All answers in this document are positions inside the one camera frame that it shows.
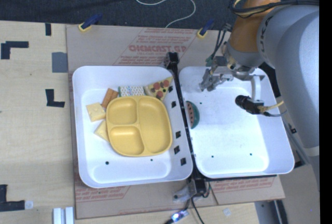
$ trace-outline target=toy pizza slice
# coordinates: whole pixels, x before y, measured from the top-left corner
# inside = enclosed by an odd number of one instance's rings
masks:
[[[154,82],[148,86],[145,86],[144,92],[146,95],[156,97],[157,99],[163,101],[169,91],[172,80],[173,77],[168,77],[162,81]]]

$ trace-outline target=blue clip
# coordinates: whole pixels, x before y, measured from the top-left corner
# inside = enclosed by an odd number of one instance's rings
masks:
[[[210,19],[203,28],[197,32],[197,36],[203,39],[206,36],[208,30],[212,29],[214,26],[214,19]]]
[[[101,13],[93,15],[91,18],[88,18],[86,21],[84,21],[78,26],[79,30],[82,32],[87,31],[91,28],[91,25],[97,24],[102,19],[102,17],[103,15]]]

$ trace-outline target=green object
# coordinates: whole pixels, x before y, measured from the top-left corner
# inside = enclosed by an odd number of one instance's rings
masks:
[[[187,103],[187,110],[190,120],[190,128],[194,129],[199,123],[199,111],[194,103],[190,101],[187,101],[186,103]]]

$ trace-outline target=yellow divided plate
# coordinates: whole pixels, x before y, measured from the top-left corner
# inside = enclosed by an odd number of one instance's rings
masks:
[[[165,105],[151,96],[112,100],[106,110],[108,138],[124,156],[158,155],[172,145],[172,129]]]

